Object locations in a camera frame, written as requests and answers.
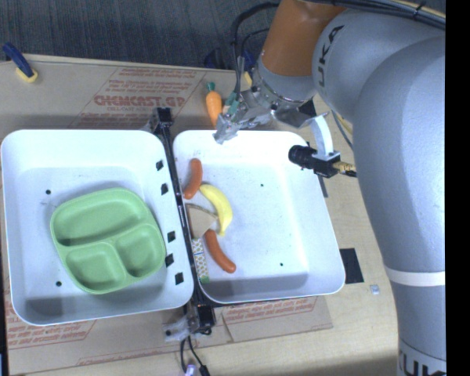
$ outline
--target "cardboard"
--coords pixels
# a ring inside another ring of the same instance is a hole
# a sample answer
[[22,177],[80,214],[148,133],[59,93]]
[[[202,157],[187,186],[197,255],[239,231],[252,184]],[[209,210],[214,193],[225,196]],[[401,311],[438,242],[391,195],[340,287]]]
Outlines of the cardboard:
[[[204,110],[207,83],[223,98],[233,89],[231,71],[115,63],[25,55],[38,72],[28,84],[12,62],[0,62],[0,143],[22,128],[146,128],[155,107],[171,107],[172,137],[186,129],[212,129]],[[0,194],[1,228],[3,201]],[[26,374],[107,363],[179,350],[166,342],[163,325],[182,309],[36,327],[14,313],[7,243],[2,233],[9,373]],[[256,302],[215,310],[217,324],[197,346],[207,347],[332,327],[324,297]]]

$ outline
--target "toy banana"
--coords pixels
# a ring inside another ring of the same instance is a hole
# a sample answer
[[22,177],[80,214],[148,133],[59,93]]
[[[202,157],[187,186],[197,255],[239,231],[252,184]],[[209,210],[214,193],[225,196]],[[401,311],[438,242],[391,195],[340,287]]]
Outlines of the toy banana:
[[233,211],[226,195],[210,184],[202,184],[200,187],[202,194],[214,205],[219,218],[219,235],[224,236],[226,227],[233,219]]

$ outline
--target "green divided tray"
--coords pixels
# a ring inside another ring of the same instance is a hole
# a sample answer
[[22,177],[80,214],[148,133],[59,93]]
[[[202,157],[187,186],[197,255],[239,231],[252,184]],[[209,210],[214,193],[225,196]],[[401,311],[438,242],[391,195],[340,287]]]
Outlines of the green divided tray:
[[164,264],[165,243],[153,214],[125,188],[61,204],[52,214],[50,229],[71,279],[92,294],[120,290]]

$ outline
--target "gray floor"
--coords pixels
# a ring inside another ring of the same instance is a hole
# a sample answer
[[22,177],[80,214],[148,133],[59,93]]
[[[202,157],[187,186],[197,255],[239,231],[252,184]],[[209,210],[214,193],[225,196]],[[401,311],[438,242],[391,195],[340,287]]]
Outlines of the gray floor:
[[[231,66],[231,23],[266,1],[280,0],[0,0],[0,60],[3,43],[12,42],[29,53],[189,67],[203,67],[220,48]],[[406,1],[446,12],[446,0]],[[251,18],[242,34],[269,26],[272,16]],[[263,40],[248,48],[257,55]]]

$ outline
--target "white tray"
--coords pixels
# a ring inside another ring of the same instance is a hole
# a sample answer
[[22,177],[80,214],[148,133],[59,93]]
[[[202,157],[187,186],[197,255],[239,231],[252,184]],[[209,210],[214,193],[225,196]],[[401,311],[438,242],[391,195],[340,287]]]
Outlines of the white tray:
[[[211,131],[186,131],[174,140],[182,188],[197,157],[204,182],[217,186],[233,207],[219,243],[237,265],[229,274],[205,250],[204,293],[223,304],[325,295],[338,291],[345,270],[317,176],[288,158],[306,142],[291,132],[241,131],[222,145]],[[215,211],[198,192],[191,201]]]
[[[190,262],[164,147],[156,136],[144,131],[23,130],[4,139],[1,155],[11,296],[21,319],[61,324],[177,308],[190,300]],[[64,201],[115,186],[134,191],[148,204],[174,262],[120,291],[91,295],[64,269],[49,221]],[[163,186],[167,193],[162,194]],[[180,273],[183,282],[176,284]]]

